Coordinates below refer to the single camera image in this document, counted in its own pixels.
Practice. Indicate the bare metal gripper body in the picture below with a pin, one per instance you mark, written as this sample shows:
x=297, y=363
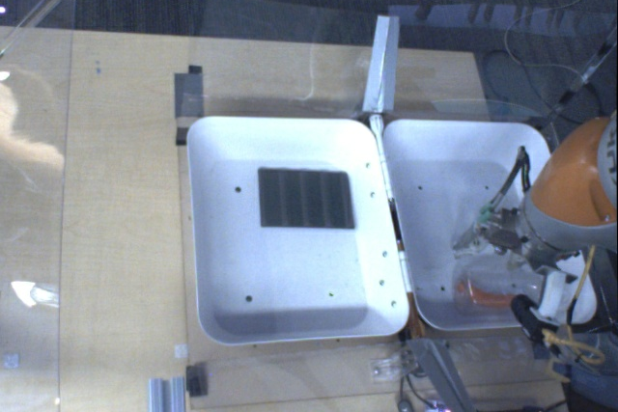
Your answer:
x=512, y=234

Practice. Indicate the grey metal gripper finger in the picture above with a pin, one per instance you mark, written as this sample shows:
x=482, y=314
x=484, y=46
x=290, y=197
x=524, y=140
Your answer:
x=467, y=240
x=500, y=250

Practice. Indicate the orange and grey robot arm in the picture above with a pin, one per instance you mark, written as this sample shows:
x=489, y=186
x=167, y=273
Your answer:
x=570, y=178

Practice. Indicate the clear plastic bottle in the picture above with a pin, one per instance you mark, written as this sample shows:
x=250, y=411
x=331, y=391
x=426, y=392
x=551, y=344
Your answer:
x=492, y=277

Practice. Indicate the white plastic tray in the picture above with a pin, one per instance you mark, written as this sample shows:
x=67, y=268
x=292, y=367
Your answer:
x=289, y=265
x=434, y=227

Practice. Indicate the orange carrot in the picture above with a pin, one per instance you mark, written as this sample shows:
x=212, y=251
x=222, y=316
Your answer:
x=485, y=296

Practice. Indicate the dark grey ribbed rectangular pad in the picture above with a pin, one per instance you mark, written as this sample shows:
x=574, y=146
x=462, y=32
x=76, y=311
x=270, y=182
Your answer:
x=306, y=198

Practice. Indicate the pale wood board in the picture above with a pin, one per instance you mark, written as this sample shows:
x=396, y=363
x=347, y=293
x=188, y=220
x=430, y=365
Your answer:
x=270, y=77

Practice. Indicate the black cylinder on white bracket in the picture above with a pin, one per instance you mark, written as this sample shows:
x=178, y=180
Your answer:
x=553, y=296

